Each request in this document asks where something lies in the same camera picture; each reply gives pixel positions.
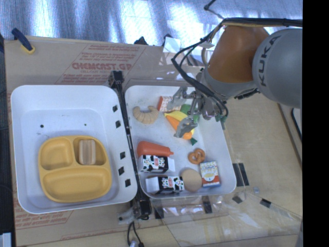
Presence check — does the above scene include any orange toy carrot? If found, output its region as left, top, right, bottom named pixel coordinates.
left=167, top=116, right=198, bottom=146

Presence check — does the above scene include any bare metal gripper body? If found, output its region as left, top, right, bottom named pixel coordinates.
left=184, top=87, right=224, bottom=121

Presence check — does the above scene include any tan round toy bun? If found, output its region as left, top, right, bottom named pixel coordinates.
left=180, top=168, right=203, bottom=192

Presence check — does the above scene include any yellow and green toy corn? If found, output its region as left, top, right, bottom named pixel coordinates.
left=164, top=104, right=200, bottom=124

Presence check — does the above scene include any orange toy bottle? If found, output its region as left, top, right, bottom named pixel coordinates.
left=136, top=140, right=175, bottom=160

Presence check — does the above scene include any beige toy croissant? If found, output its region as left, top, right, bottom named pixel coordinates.
left=132, top=105, right=160, bottom=125

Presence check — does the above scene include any brown cardboard board, red print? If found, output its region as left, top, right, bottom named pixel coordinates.
left=4, top=36, right=303, bottom=247

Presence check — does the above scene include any cow print milk carton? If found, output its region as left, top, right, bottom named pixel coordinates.
left=138, top=154, right=176, bottom=173
left=145, top=175, right=186, bottom=196

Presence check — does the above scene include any orange and white carton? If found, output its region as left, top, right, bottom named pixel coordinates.
left=157, top=95, right=182, bottom=113

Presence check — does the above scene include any red and white packet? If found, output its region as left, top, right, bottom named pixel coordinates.
left=199, top=161, right=222, bottom=188

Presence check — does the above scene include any brown toy pretzel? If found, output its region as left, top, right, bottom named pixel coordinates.
left=187, top=148, right=206, bottom=165

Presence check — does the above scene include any tan toy bread slice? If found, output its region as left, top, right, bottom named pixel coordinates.
left=78, top=139, right=97, bottom=166

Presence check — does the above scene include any white plastic tray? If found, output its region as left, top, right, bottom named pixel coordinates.
left=10, top=84, right=138, bottom=215
left=124, top=84, right=237, bottom=200

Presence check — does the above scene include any yellow divided plate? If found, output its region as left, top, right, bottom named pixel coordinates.
left=38, top=135, right=113, bottom=203

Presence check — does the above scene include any black block with thin wires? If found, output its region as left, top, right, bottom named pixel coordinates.
left=108, top=70, right=125, bottom=87
left=130, top=198, right=153, bottom=220

